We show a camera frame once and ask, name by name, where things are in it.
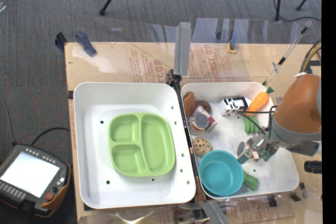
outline orange carrot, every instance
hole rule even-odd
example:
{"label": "orange carrot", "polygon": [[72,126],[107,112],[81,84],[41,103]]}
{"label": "orange carrot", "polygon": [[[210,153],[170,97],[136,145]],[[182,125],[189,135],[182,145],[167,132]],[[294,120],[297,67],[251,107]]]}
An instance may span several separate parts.
{"label": "orange carrot", "polygon": [[[274,90],[269,87],[266,92],[258,93],[246,111],[258,111],[261,109],[265,104],[267,104],[269,93],[271,92],[274,92]],[[251,114],[252,113],[245,113],[246,116],[251,116]]]}

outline green plate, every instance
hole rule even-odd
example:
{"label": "green plate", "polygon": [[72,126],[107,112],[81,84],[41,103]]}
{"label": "green plate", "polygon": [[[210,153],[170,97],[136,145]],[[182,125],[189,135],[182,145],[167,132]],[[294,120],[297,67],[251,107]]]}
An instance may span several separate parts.
{"label": "green plate", "polygon": [[143,177],[168,173],[175,164],[173,136],[167,121],[153,113],[116,116],[109,125],[110,156],[123,175]]}

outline teal bowl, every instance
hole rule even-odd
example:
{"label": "teal bowl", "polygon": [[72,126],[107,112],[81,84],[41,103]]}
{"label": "teal bowl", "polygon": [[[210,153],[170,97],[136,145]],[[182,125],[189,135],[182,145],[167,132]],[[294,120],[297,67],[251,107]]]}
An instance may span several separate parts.
{"label": "teal bowl", "polygon": [[215,196],[230,196],[240,190],[244,172],[237,158],[227,151],[210,151],[199,162],[203,187]]}

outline wooden table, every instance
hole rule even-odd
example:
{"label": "wooden table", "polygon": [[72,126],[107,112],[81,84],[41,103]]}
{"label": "wooden table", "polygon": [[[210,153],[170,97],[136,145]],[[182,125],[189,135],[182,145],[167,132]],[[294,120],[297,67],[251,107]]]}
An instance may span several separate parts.
{"label": "wooden table", "polygon": [[[174,65],[173,43],[123,43],[92,42],[97,50],[94,57],[88,56],[81,44],[70,42],[65,44],[65,60],[67,83],[69,90],[69,112],[71,121],[71,141],[73,171],[76,194],[77,219],[85,223],[124,223],[116,211],[85,210],[80,197],[78,159],[76,143],[76,126],[74,101],[72,93],[82,82],[157,82],[164,83],[165,75]],[[191,44],[188,76],[184,76],[182,84],[190,82],[229,82],[256,81],[264,82],[289,48],[289,44],[237,44],[233,54],[227,51],[227,44]],[[312,45],[296,45],[270,86],[275,90],[271,94],[274,104],[281,98],[294,82],[302,61]],[[313,67],[313,73],[321,75],[321,66]],[[304,171],[305,161],[318,160],[313,157],[292,154],[299,180],[305,186],[298,187],[293,193],[276,194],[276,208],[262,208],[256,201],[241,202],[235,210],[228,209],[227,218],[230,223],[322,223],[322,175]],[[117,212],[129,213],[129,208]],[[139,223],[174,223],[174,208],[170,206],[156,207],[153,213]],[[134,211],[134,217],[141,212]]]}

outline tin can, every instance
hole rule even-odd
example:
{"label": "tin can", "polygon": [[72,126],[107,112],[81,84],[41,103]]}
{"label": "tin can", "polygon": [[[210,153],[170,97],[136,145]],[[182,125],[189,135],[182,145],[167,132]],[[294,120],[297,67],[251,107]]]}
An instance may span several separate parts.
{"label": "tin can", "polygon": [[192,135],[200,135],[209,125],[209,119],[204,114],[197,114],[189,124],[189,132]]}

